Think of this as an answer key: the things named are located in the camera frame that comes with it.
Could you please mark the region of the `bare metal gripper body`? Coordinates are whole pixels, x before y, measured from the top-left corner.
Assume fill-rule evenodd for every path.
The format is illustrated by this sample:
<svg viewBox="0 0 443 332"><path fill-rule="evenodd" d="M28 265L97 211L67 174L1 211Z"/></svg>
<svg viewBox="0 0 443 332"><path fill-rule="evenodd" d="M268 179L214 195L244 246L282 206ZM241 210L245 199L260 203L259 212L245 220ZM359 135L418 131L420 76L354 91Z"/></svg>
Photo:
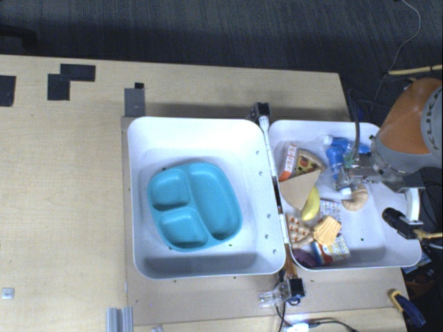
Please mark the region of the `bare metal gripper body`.
<svg viewBox="0 0 443 332"><path fill-rule="evenodd" d="M347 178L348 181L355 185L360 183L389 183L393 179L389 168L377 164L374 158L359 158L346 168L350 172L350 177Z"/></svg>

